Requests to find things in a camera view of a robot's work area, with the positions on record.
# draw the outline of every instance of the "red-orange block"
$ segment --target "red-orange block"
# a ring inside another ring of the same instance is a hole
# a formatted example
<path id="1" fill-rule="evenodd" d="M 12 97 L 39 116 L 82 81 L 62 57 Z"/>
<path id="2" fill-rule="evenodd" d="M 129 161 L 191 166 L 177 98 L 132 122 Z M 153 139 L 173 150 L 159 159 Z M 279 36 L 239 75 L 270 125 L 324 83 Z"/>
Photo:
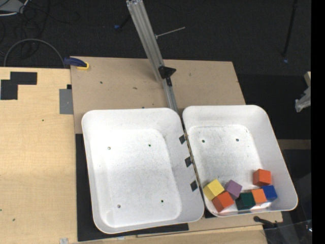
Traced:
<path id="1" fill-rule="evenodd" d="M 253 184 L 256 186 L 265 186 L 271 184 L 271 172 L 259 169 L 253 173 Z"/>
<path id="2" fill-rule="evenodd" d="M 233 205 L 235 202 L 232 199 L 229 192 L 223 192 L 223 193 L 220 193 L 215 198 L 213 198 L 212 203 L 213 203 L 214 207 L 217 209 L 217 211 L 221 212 L 222 210 Z"/>
<path id="3" fill-rule="evenodd" d="M 256 205 L 261 205 L 262 203 L 267 202 L 263 189 L 253 189 L 252 194 L 256 202 Z"/>

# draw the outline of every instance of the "white tray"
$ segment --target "white tray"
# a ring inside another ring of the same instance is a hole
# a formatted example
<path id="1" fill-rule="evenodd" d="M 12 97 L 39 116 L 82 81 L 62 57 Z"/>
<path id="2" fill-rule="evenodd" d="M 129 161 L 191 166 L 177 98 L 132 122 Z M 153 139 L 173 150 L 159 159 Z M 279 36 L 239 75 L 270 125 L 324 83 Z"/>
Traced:
<path id="1" fill-rule="evenodd" d="M 168 108 L 93 110 L 82 119 L 93 219 L 104 233 L 196 221 L 204 203 L 181 119 Z"/>
<path id="2" fill-rule="evenodd" d="M 218 212 L 204 196 L 207 209 L 219 217 L 262 211 L 292 210 L 298 203 L 278 142 L 266 112 L 257 106 L 191 106 L 183 112 L 188 141 L 201 186 L 218 179 L 224 186 L 230 179 L 256 189 L 252 174 L 262 168 L 271 171 L 278 198 L 250 210 L 236 205 Z"/>

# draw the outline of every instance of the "gray cable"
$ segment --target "gray cable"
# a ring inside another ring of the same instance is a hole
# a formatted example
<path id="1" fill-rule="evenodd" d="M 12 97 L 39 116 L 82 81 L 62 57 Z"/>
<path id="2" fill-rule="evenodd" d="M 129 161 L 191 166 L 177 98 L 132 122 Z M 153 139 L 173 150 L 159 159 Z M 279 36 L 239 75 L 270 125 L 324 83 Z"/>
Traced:
<path id="1" fill-rule="evenodd" d="M 10 49 L 7 51 L 7 53 L 6 53 L 6 56 L 5 56 L 5 59 L 4 59 L 4 67 L 6 66 L 6 63 L 7 63 L 7 58 L 8 58 L 8 56 L 9 56 L 9 54 L 10 54 L 10 52 L 18 45 L 18 44 L 21 44 L 21 43 L 23 43 L 23 42 L 28 42 L 28 41 L 36 41 L 36 42 L 41 42 L 41 43 L 44 43 L 44 44 L 46 44 L 46 45 L 48 45 L 48 46 L 50 46 L 55 52 L 56 52 L 56 54 L 60 57 L 60 60 L 61 60 L 61 62 L 62 62 L 62 65 L 63 65 L 63 68 L 65 68 L 65 65 L 64 65 L 64 62 L 63 62 L 63 59 L 62 59 L 62 57 L 61 57 L 61 55 L 60 55 L 60 53 L 51 45 L 51 44 L 49 44 L 48 42 L 45 42 L 45 41 L 42 41 L 42 40 L 39 40 L 39 39 L 33 39 L 33 38 L 30 38 L 30 39 L 24 39 L 24 40 L 21 40 L 21 41 L 19 41 L 19 42 L 16 42 L 13 46 L 11 46 L 10 47 Z"/>

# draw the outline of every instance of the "yellow cube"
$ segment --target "yellow cube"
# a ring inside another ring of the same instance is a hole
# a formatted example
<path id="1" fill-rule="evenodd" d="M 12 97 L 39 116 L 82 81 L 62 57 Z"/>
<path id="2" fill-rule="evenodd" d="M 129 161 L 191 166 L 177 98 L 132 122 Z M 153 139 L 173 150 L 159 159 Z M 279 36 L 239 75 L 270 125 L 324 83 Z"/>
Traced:
<path id="1" fill-rule="evenodd" d="M 217 179 L 213 180 L 203 188 L 203 193 L 210 201 L 223 191 L 224 188 Z"/>

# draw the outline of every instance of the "cube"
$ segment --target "cube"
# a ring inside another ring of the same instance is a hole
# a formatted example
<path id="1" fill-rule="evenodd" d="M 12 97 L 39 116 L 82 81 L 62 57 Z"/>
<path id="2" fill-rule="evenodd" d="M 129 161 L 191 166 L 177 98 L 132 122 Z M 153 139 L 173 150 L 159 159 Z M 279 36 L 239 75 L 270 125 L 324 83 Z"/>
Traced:
<path id="1" fill-rule="evenodd" d="M 228 208 L 229 206 L 233 205 L 235 202 L 232 199 L 229 192 L 225 191 L 220 193 L 217 197 L 214 197 L 212 200 L 214 207 L 217 209 L 218 212 Z"/>
<path id="2" fill-rule="evenodd" d="M 236 200 L 239 195 L 240 192 L 242 191 L 242 186 L 240 184 L 238 184 L 237 182 L 230 180 L 229 182 L 227 182 L 224 186 L 224 189 L 230 193 L 231 197 Z"/>
<path id="3" fill-rule="evenodd" d="M 271 184 L 271 172 L 259 169 L 253 173 L 253 184 L 256 186 L 265 186 Z"/>
<path id="4" fill-rule="evenodd" d="M 274 201 L 278 198 L 273 185 L 262 186 L 262 189 L 268 201 Z"/>
<path id="5" fill-rule="evenodd" d="M 217 179 L 213 180 L 203 188 L 203 193 L 210 201 L 223 191 L 224 188 Z"/>
<path id="6" fill-rule="evenodd" d="M 236 199 L 236 206 L 238 210 L 242 209 L 251 209 L 256 205 L 253 194 L 249 193 L 241 193 Z"/>
<path id="7" fill-rule="evenodd" d="M 265 193 L 263 189 L 253 189 L 252 194 L 254 197 L 254 201 L 256 205 L 261 205 L 262 203 L 267 202 L 268 200 L 266 199 Z"/>

